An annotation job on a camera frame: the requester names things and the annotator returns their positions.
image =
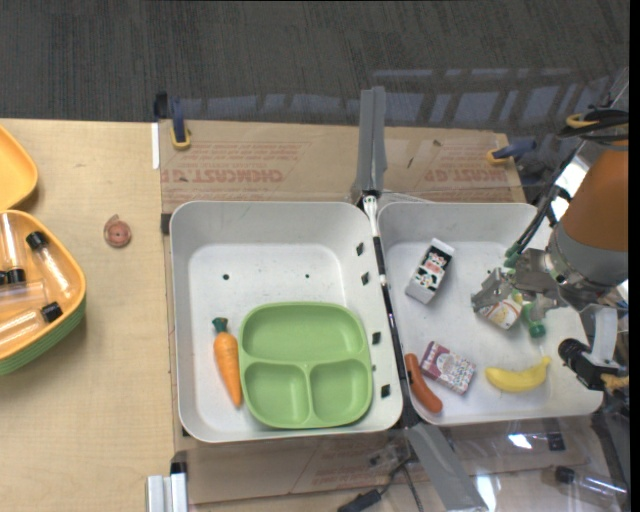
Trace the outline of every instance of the banana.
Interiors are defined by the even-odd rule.
[[[504,368],[486,368],[484,374],[495,387],[509,393],[521,393],[537,388],[547,378],[547,366],[551,362],[549,356],[526,370],[514,372]]]

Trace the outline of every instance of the green plastic tray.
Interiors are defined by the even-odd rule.
[[[357,421],[372,398],[371,359],[359,318],[324,302],[259,306],[238,335],[245,402],[275,428]]]

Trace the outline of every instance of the toy carrot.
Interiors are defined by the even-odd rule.
[[[238,340],[227,331],[228,319],[216,317],[211,322],[216,328],[213,342],[213,354],[218,371],[236,407],[242,403],[242,385],[240,384],[240,363],[238,360]]]

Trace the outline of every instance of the wooden surface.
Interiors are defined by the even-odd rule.
[[[0,509],[142,511],[173,456],[160,180],[148,124],[2,119],[39,170],[18,206],[87,277],[85,320],[0,377]],[[102,235],[114,214],[122,249]]]

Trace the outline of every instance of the sausage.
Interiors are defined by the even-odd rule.
[[[407,365],[409,374],[409,384],[413,395],[432,413],[439,413],[442,410],[442,401],[427,386],[427,383],[420,372],[420,363],[415,354],[406,354],[404,362]]]

